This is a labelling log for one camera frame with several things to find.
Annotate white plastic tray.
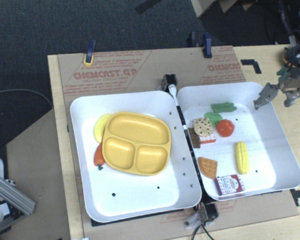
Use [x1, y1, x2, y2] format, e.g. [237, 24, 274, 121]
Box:
[175, 77, 300, 205]
[69, 87, 205, 225]

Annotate yellow corn cob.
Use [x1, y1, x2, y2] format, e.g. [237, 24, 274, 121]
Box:
[235, 140, 251, 175]

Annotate green lettuce leaf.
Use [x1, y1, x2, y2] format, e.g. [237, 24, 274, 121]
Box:
[204, 110, 224, 128]

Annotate orange waffle piece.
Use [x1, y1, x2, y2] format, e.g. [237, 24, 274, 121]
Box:
[197, 155, 219, 180]

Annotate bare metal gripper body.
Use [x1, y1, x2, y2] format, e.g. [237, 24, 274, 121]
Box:
[277, 66, 300, 99]

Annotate yellow divided plate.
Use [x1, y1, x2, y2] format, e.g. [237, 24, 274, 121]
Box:
[98, 108, 175, 180]

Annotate yellow banana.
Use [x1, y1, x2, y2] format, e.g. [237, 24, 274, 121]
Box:
[92, 113, 113, 144]

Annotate red and white carton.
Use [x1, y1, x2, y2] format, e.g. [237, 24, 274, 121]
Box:
[213, 173, 246, 197]

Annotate red and white cake slice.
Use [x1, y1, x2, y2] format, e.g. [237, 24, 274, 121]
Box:
[198, 133, 217, 145]

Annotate brown chocolate bar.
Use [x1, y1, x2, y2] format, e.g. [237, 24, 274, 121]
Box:
[187, 126, 202, 150]

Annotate red tomato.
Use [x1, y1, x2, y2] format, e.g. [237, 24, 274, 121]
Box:
[215, 118, 237, 138]

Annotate orange carrot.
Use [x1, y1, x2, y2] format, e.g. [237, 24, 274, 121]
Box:
[92, 142, 106, 171]

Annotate green bean pods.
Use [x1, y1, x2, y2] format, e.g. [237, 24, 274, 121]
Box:
[210, 101, 238, 114]

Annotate beige chocolate chip biscuit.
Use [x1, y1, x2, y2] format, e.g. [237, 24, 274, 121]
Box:
[192, 117, 214, 138]

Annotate thin black and white rod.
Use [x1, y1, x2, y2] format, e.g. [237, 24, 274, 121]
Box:
[168, 83, 207, 206]

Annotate brown cardboard board red print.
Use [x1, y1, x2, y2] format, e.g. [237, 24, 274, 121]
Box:
[57, 36, 300, 240]

